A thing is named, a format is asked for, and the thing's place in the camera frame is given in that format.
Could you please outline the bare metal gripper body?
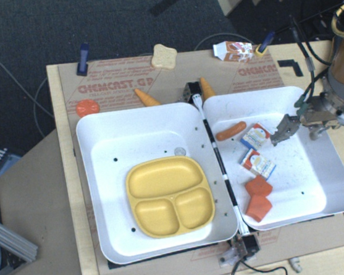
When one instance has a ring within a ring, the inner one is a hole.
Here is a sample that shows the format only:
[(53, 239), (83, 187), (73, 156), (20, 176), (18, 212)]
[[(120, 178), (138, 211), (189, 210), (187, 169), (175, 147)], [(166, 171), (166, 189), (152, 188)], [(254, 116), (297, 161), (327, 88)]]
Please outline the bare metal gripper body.
[(344, 127), (344, 100), (332, 92), (320, 93), (304, 103), (297, 115), (310, 138), (317, 140), (326, 130)]

